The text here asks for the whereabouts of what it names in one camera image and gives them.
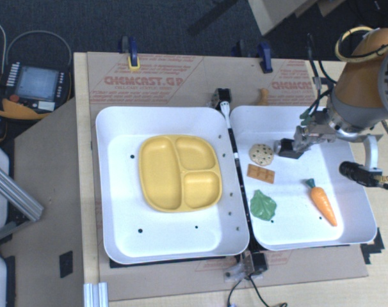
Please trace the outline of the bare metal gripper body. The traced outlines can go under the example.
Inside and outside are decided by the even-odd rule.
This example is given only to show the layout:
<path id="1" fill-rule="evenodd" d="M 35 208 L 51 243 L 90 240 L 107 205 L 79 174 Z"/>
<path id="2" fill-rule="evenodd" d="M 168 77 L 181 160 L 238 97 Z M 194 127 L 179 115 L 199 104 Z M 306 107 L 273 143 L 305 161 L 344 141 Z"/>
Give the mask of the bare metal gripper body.
<path id="1" fill-rule="evenodd" d="M 296 127 L 293 141 L 294 152 L 306 152 L 312 145 L 332 143 L 336 140 L 335 129 L 329 124 L 327 110 L 315 111 Z"/>

